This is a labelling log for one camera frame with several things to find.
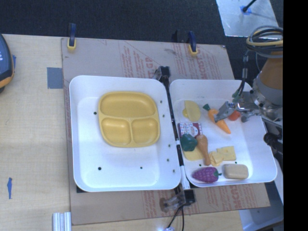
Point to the brown toy chicken drumstick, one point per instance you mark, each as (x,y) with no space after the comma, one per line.
(204,148)

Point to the yellow crinkled toy piece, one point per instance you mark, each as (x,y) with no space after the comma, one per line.
(215,159)

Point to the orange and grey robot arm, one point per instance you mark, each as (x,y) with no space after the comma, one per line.
(273,71)

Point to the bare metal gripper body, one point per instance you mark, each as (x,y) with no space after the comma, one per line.
(267,111)

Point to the white plastic tray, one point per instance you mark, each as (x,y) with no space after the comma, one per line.
(120,167)
(252,148)

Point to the orange carrot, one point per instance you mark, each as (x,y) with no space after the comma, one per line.
(225,126)

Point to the purple grapes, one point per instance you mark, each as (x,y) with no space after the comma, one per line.
(205,174)

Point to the yellow divided plate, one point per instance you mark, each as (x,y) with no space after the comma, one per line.
(127,109)

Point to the thin black and white rod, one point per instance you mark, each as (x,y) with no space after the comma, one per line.
(175,138)

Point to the pale yellow toy slice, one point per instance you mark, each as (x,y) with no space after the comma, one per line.
(193,109)

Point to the yellow cheese slice with holes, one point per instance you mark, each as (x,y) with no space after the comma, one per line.
(227,153)

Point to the brown cardboard board red print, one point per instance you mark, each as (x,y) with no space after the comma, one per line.
(96,56)

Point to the tan toy bread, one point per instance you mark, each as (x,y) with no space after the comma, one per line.
(236,171)

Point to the black cylinder on white bracket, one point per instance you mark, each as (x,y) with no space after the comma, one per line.
(273,139)

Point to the green toy pepper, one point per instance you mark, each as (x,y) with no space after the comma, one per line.
(188,142)

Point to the flat yellow toy slice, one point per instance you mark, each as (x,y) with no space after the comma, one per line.
(192,155)

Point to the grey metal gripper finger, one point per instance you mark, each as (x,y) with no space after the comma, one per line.
(247,117)
(223,111)

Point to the small printed red carton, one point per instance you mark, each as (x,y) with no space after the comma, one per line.
(190,128)

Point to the small orange toy piece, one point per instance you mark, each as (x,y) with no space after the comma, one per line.
(234,115)

